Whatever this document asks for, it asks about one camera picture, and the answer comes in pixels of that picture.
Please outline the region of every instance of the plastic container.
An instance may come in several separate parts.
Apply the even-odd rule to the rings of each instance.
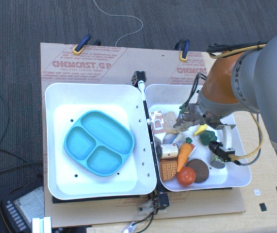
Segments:
[[[48,188],[55,198],[136,196],[155,189],[147,121],[137,88],[54,83],[46,89],[45,106]],[[126,142],[123,147],[120,139]],[[84,145],[82,153],[74,150],[79,147],[75,141]]]
[[[162,115],[168,112],[174,112],[177,117],[179,114],[179,107],[189,97],[191,91],[190,85],[169,85],[169,84],[152,84],[146,88],[146,102],[149,113],[153,111],[161,111]],[[195,103],[197,100],[197,93],[191,98],[190,102]],[[222,119],[224,124],[235,124],[233,115]],[[224,136],[222,130],[214,130],[207,127],[207,130],[214,131],[218,141],[223,141]],[[177,178],[174,177],[168,181],[161,181],[163,186],[173,192],[191,191],[201,189],[216,189],[216,188],[229,188],[241,187],[249,184],[251,180],[251,172],[249,166],[238,166],[232,162],[225,164],[222,169],[215,168],[211,165],[213,153],[209,150],[208,146],[201,143],[199,135],[194,136],[196,126],[192,126],[189,130],[182,132],[182,135],[190,137],[193,144],[196,146],[196,151],[191,155],[190,160],[200,159],[204,161],[209,167],[209,177],[202,183],[193,183],[189,186],[182,186],[178,183]],[[174,134],[165,136],[163,143],[170,143],[176,137]],[[245,155],[241,139],[237,127],[232,129],[232,147],[235,149],[236,155]]]

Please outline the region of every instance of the clamp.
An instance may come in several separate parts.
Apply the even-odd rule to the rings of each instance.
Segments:
[[[88,44],[88,41],[91,39],[91,34],[88,33],[73,49],[72,52],[75,55],[80,55],[84,49],[84,45]]]
[[[181,50],[179,59],[183,62],[186,62],[188,59],[188,51],[190,47],[190,40],[180,40],[176,45],[175,45],[175,50]]]

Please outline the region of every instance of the white cable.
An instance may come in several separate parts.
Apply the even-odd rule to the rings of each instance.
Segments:
[[[142,20],[139,19],[138,17],[129,16],[129,15],[112,15],[112,14],[109,14],[109,13],[103,11],[103,10],[98,6],[98,4],[96,3],[95,0],[93,0],[93,2],[94,2],[94,4],[95,4],[95,6],[96,6],[102,13],[104,13],[105,15],[108,15],[108,16],[110,16],[110,17],[131,17],[131,18],[134,18],[134,19],[139,20],[140,23],[142,24],[142,26],[140,27],[139,30],[136,30],[135,32],[132,32],[132,33],[127,33],[127,34],[125,34],[124,36],[122,36],[122,37],[120,37],[119,39],[117,39],[117,41],[115,42],[115,47],[117,47],[117,44],[118,44],[119,40],[121,40],[122,38],[124,38],[124,37],[126,37],[126,36],[128,36],[128,35],[131,35],[131,34],[138,33],[138,32],[140,32],[140,31],[142,30],[144,24],[143,24]]]

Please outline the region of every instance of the cardboard board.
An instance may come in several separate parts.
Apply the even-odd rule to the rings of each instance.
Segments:
[[[146,72],[146,86],[158,84],[192,84],[198,72],[208,73],[212,61],[201,52],[189,52],[188,60],[179,60],[179,51],[146,50],[86,46],[81,55],[72,53],[75,45],[41,43],[41,82],[45,216],[52,227],[68,227],[144,218],[138,206],[148,195],[53,203],[47,182],[47,129],[44,93],[53,83],[132,84],[136,71]],[[245,211],[239,188],[169,192],[170,206],[155,216],[174,218],[227,214]]]

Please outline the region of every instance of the toy carrot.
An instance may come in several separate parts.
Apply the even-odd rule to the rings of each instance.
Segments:
[[[182,169],[183,165],[185,165],[188,161],[188,157],[193,150],[191,143],[192,139],[190,137],[187,137],[186,142],[182,144],[179,149],[179,154],[177,158],[177,172],[179,172]]]

